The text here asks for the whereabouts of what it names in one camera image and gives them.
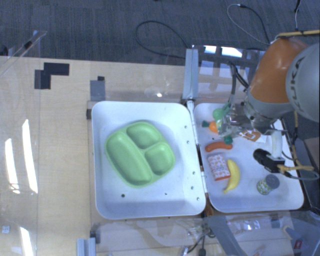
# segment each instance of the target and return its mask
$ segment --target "glass panel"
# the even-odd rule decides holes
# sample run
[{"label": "glass panel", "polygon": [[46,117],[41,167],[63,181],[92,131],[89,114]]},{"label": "glass panel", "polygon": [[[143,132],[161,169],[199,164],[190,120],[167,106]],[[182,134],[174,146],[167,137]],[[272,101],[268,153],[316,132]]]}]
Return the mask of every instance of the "glass panel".
[{"label": "glass panel", "polygon": [[[16,41],[7,41],[9,34]],[[41,69],[39,41],[45,34],[0,27],[2,255],[37,254],[40,90],[30,74]]]},{"label": "glass panel", "polygon": [[[128,102],[180,102],[184,65],[99,62],[91,64],[90,81],[105,80],[105,99]],[[174,57],[165,59],[171,63]]]},{"label": "glass panel", "polygon": [[124,253],[180,256],[186,251],[196,256],[201,249],[208,255],[219,256],[244,255],[242,252],[252,256],[320,252],[320,218],[312,211],[228,214],[222,217],[223,225],[212,225],[221,217],[217,214],[105,223],[96,226],[96,249],[116,256]]},{"label": "glass panel", "polygon": [[[258,63],[264,54],[262,50],[241,49],[229,46],[227,42],[218,45],[194,45],[199,51],[199,97],[198,102],[225,102],[232,89],[230,65],[250,84]],[[236,81],[235,99],[243,100],[245,87]]]}]

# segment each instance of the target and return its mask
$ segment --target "food can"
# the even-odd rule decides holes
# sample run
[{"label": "food can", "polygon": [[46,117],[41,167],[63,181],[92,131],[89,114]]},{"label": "food can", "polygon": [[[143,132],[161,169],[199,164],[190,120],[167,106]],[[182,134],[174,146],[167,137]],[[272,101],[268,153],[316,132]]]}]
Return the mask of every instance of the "food can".
[{"label": "food can", "polygon": [[278,177],[274,174],[269,174],[256,184],[256,189],[260,194],[268,195],[271,191],[277,189],[279,185],[280,181]]}]

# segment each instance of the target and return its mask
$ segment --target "clear plastic sheet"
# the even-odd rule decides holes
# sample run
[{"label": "clear plastic sheet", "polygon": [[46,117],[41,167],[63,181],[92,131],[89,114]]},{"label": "clear plastic sheet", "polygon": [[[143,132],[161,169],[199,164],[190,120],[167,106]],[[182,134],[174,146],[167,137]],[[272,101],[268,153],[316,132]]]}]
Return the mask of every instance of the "clear plastic sheet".
[{"label": "clear plastic sheet", "polygon": [[[317,213],[319,209],[313,208],[308,211],[231,214],[225,216],[225,221],[241,249],[248,256],[296,254],[309,256],[320,253],[320,217]],[[211,230],[207,226],[206,218],[199,222],[198,226],[188,229],[188,232],[198,238],[198,243],[206,235],[214,235],[215,231],[217,230]],[[283,247],[275,249],[275,244],[279,242]],[[184,248],[188,248],[190,252],[193,246],[182,247],[182,252]],[[209,244],[204,248],[211,250]]]},{"label": "clear plastic sheet", "polygon": [[[7,41],[14,34],[16,41]],[[36,255],[42,31],[0,27],[0,248],[1,255]],[[30,67],[25,57],[33,63]]]},{"label": "clear plastic sheet", "polygon": [[[235,65],[239,74],[250,84],[258,63],[265,53],[256,49],[240,49],[226,42],[217,45],[194,45],[199,52],[198,100],[204,102],[222,102],[228,99],[232,89],[231,65]],[[245,87],[236,83],[235,99],[245,97]]]}]

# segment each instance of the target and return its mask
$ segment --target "yellow banana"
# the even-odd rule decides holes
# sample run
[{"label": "yellow banana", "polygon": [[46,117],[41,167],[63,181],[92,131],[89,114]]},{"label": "yellow banana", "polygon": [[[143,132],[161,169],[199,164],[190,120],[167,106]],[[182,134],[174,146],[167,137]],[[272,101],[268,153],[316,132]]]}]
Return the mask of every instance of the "yellow banana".
[{"label": "yellow banana", "polygon": [[236,162],[228,159],[226,161],[226,164],[228,165],[230,171],[230,178],[228,185],[226,186],[225,190],[223,190],[223,193],[227,193],[229,190],[235,189],[238,186],[240,180],[240,171]]}]

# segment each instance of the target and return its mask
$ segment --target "plastic toy food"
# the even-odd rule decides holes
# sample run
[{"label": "plastic toy food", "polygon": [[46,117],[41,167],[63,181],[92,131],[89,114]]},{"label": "plastic toy food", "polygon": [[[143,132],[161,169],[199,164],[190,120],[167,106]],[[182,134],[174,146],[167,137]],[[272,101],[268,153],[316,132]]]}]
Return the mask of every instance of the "plastic toy food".
[{"label": "plastic toy food", "polygon": [[104,151],[120,178],[136,188],[163,177],[176,161],[167,140],[155,126],[145,121],[112,133],[105,141]]},{"label": "plastic toy food", "polygon": [[202,121],[202,124],[201,124],[201,126],[202,127],[209,127],[209,124],[210,124],[210,122],[207,122],[207,121]]},{"label": "plastic toy food", "polygon": [[222,154],[210,155],[207,160],[215,181],[230,178],[230,171]]},{"label": "plastic toy food", "polygon": [[216,149],[230,150],[232,148],[233,148],[232,144],[226,144],[224,141],[216,141],[216,142],[212,142],[212,143],[208,144],[207,146],[205,146],[204,149],[207,152],[211,152]]},{"label": "plastic toy food", "polygon": [[225,190],[223,190],[223,193],[227,193],[228,191],[235,189],[240,181],[240,170],[236,162],[231,159],[228,159],[226,161],[226,164],[228,165],[231,175],[228,185],[226,186]]},{"label": "plastic toy food", "polygon": [[256,184],[256,189],[262,195],[268,195],[272,190],[279,187],[280,181],[274,174],[267,175],[263,180]]},{"label": "plastic toy food", "polygon": [[211,132],[218,133],[218,128],[215,121],[209,123],[209,129]]}]

